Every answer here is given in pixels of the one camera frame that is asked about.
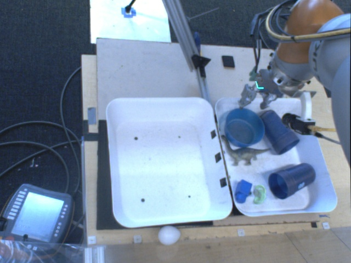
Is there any white egg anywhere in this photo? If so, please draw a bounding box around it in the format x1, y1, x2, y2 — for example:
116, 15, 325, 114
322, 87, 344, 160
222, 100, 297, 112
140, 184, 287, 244
157, 225, 182, 247

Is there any dark blue cup with label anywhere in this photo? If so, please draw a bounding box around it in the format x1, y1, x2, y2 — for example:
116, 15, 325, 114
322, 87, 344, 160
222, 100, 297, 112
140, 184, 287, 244
268, 162, 317, 201

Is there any green pacifier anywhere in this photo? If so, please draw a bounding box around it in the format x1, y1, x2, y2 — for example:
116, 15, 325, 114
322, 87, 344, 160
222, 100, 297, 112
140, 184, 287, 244
252, 184, 268, 205

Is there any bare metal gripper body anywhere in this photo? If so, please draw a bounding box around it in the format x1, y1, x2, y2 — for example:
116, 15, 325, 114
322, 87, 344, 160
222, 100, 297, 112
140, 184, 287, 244
253, 68, 305, 97

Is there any blue toy block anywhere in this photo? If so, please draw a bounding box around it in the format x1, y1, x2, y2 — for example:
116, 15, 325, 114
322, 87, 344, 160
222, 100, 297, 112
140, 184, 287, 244
234, 179, 253, 203

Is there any pale wood board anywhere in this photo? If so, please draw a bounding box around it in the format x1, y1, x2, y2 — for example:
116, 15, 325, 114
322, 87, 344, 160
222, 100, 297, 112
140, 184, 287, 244
81, 54, 341, 245

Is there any grey-green toy dinosaur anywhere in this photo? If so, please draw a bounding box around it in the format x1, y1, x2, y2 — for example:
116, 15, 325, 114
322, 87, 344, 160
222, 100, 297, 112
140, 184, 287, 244
221, 135, 273, 167

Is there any white plastic tray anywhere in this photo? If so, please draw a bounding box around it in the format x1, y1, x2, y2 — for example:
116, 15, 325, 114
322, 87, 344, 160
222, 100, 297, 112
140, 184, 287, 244
214, 96, 338, 218
105, 96, 234, 228

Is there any dark blue plastic cup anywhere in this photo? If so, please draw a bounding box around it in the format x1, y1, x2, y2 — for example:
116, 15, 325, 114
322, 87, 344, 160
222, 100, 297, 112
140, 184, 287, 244
259, 110, 301, 156

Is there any black square block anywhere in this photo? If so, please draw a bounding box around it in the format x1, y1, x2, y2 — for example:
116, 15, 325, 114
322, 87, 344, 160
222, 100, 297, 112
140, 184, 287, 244
222, 55, 236, 69

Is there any blue bowl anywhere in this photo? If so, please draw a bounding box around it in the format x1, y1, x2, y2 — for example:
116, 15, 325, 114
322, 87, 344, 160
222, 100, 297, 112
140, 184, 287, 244
224, 107, 266, 148

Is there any black cylinder on white bracket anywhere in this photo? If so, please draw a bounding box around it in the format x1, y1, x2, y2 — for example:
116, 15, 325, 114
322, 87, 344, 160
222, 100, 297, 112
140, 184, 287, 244
281, 91, 316, 135

